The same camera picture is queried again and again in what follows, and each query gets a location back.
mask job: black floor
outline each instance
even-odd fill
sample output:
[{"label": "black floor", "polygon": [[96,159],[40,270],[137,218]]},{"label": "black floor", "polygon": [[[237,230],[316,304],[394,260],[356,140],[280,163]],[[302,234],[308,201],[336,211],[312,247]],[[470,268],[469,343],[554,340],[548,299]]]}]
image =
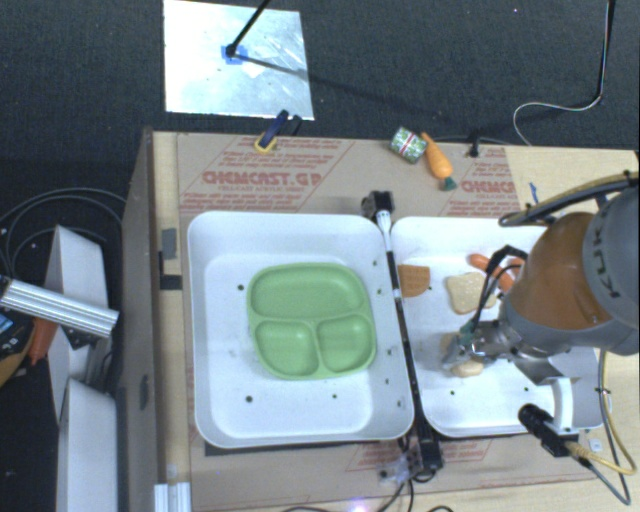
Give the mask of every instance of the black floor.
[{"label": "black floor", "polygon": [[[219,2],[257,6],[258,1]],[[302,136],[436,137],[520,144],[512,114],[545,101],[588,104],[598,83],[606,0],[274,0],[298,10],[316,120]],[[164,111],[160,0],[0,2],[0,228],[37,194],[97,187],[126,196],[141,130],[259,133],[267,121]],[[524,111],[535,145],[638,149],[640,5],[616,4],[600,105]],[[118,201],[109,205],[121,213]],[[41,283],[56,223],[95,232],[117,303],[117,225],[77,199],[45,203],[0,246]],[[0,273],[9,273],[0,262]],[[0,389],[0,510],[53,510],[57,432],[46,363]]]}]

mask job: tin can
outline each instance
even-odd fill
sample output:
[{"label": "tin can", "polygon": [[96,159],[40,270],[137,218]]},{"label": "tin can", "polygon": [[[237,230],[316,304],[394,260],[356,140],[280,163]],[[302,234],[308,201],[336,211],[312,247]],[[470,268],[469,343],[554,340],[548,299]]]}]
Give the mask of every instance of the tin can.
[{"label": "tin can", "polygon": [[401,126],[391,139],[389,148],[405,160],[415,164],[427,149],[427,142],[411,130]]}]

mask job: cardboard box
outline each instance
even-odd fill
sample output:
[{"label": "cardboard box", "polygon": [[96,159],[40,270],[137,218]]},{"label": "cardboard box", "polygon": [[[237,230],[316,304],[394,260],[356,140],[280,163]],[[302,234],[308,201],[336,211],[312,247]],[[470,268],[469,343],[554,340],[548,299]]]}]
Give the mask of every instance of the cardboard box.
[{"label": "cardboard box", "polygon": [[[591,179],[637,169],[632,152],[443,144],[458,188],[382,141],[281,138],[267,155],[240,135],[146,131],[125,212],[127,297],[120,416],[131,511],[152,510],[155,483],[191,482],[194,511],[285,506],[390,496],[378,469],[395,442],[222,451],[193,422],[190,311],[184,238],[210,209],[358,214],[372,190],[391,190],[394,219],[409,215],[497,217]],[[445,468],[416,492],[578,481],[590,473],[551,460],[530,436],[443,443]]]}]

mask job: green plate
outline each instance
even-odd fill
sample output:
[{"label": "green plate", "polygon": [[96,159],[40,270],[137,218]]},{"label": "green plate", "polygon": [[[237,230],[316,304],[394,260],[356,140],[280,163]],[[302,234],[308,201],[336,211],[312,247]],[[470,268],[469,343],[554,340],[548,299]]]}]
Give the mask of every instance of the green plate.
[{"label": "green plate", "polygon": [[295,263],[256,274],[247,290],[251,338],[263,366],[284,379],[363,370],[376,355],[369,296],[334,263]]}]

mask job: white cable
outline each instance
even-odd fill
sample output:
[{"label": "white cable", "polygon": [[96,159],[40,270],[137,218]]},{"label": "white cable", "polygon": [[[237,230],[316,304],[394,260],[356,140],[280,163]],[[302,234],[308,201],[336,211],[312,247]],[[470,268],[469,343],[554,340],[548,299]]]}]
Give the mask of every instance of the white cable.
[{"label": "white cable", "polygon": [[602,96],[604,94],[604,75],[607,69],[607,53],[609,51],[609,1],[607,1],[607,8],[605,10],[605,20],[604,20],[604,42],[602,43],[602,61],[600,65],[600,83],[598,84],[598,94],[593,99],[591,103],[585,105],[583,107],[565,107],[562,105],[555,105],[553,103],[544,103],[539,101],[532,101],[529,103],[524,103],[516,108],[513,112],[513,128],[515,129],[518,137],[522,139],[527,146],[531,146],[531,142],[522,134],[520,129],[518,128],[518,114],[527,107],[544,107],[550,108],[554,110],[561,110],[564,112],[584,112],[589,110],[590,108],[595,107],[600,101],[602,101]]}]

